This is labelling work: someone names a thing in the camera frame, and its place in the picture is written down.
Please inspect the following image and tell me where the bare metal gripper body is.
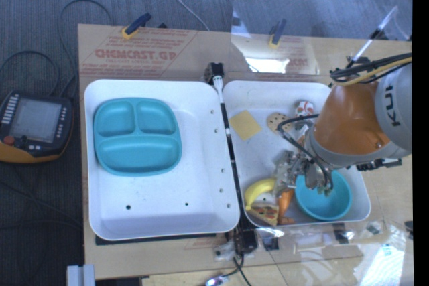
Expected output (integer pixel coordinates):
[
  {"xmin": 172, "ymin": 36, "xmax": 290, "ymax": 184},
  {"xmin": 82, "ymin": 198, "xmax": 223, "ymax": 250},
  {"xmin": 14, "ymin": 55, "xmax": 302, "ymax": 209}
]
[{"xmin": 294, "ymin": 157, "xmax": 333, "ymax": 196}]

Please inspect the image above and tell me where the orange carrot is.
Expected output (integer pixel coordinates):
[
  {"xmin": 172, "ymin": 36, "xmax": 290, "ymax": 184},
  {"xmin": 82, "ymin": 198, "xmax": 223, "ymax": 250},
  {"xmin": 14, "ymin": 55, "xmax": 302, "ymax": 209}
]
[{"xmin": 277, "ymin": 188, "xmax": 296, "ymax": 218}]

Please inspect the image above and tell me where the white plastic tray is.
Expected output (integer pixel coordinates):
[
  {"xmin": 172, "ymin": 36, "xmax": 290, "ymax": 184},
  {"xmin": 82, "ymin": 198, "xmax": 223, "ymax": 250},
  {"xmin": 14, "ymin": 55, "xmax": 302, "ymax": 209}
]
[
  {"xmin": 222, "ymin": 79, "xmax": 372, "ymax": 229},
  {"xmin": 83, "ymin": 78, "xmax": 241, "ymax": 242}
]

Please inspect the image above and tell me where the yellow banana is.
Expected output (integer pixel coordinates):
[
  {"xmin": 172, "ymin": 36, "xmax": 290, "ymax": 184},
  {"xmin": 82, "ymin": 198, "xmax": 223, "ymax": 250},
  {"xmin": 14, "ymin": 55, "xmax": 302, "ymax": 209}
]
[{"xmin": 243, "ymin": 177, "xmax": 278, "ymax": 212}]

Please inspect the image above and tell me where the slice of pizza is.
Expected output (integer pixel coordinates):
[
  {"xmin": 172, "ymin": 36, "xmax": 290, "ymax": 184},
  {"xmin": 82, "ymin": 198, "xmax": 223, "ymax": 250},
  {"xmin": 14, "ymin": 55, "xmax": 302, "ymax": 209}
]
[{"xmin": 249, "ymin": 202, "xmax": 280, "ymax": 228}]

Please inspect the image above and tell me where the blue bowl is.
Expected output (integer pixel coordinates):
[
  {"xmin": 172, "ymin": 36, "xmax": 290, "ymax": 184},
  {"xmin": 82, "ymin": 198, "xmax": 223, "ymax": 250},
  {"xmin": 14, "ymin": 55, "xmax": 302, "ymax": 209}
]
[{"xmin": 294, "ymin": 169, "xmax": 353, "ymax": 222}]

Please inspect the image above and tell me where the brown chocolate chip biscuit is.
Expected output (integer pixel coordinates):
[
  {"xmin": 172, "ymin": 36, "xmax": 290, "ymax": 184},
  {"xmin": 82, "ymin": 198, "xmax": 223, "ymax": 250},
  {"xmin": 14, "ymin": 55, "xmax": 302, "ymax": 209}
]
[{"xmin": 266, "ymin": 112, "xmax": 290, "ymax": 133}]

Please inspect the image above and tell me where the yellow cheese slice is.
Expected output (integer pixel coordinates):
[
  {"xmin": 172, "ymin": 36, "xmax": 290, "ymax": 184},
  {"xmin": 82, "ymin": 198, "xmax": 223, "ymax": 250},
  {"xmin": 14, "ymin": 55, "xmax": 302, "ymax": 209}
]
[{"xmin": 229, "ymin": 109, "xmax": 263, "ymax": 142}]

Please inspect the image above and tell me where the white and orange bottle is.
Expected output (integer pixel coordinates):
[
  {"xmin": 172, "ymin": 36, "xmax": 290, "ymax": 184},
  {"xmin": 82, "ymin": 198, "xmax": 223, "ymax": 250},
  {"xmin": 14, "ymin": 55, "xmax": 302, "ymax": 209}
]
[{"xmin": 294, "ymin": 100, "xmax": 316, "ymax": 145}]

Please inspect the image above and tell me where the thin black and white rod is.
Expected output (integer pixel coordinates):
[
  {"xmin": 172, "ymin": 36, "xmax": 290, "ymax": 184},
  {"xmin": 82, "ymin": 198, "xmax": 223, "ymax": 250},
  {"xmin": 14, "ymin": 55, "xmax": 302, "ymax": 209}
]
[{"xmin": 212, "ymin": 76, "xmax": 249, "ymax": 212}]

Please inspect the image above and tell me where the blue divided plate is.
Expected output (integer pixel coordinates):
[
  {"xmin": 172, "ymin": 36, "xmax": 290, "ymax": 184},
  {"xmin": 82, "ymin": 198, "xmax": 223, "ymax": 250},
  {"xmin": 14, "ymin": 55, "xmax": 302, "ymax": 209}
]
[{"xmin": 93, "ymin": 97, "xmax": 183, "ymax": 177}]

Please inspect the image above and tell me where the brown cardboard board red print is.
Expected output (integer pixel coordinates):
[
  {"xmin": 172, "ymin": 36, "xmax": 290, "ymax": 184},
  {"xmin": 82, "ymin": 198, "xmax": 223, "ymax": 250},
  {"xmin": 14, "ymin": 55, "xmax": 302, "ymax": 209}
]
[{"xmin": 77, "ymin": 23, "xmax": 413, "ymax": 281}]

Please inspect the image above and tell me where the black cylinder on white bracket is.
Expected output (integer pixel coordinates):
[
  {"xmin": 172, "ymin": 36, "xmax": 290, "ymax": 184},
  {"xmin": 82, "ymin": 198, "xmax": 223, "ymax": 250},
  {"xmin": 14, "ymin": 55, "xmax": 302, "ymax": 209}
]
[{"xmin": 355, "ymin": 157, "xmax": 403, "ymax": 173}]

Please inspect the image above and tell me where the black block with thin wires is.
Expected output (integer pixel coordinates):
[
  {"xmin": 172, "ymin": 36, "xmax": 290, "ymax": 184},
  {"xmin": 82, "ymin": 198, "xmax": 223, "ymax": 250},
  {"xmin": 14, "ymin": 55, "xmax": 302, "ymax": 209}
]
[
  {"xmin": 233, "ymin": 228, "xmax": 259, "ymax": 255},
  {"xmin": 204, "ymin": 62, "xmax": 225, "ymax": 84}
]

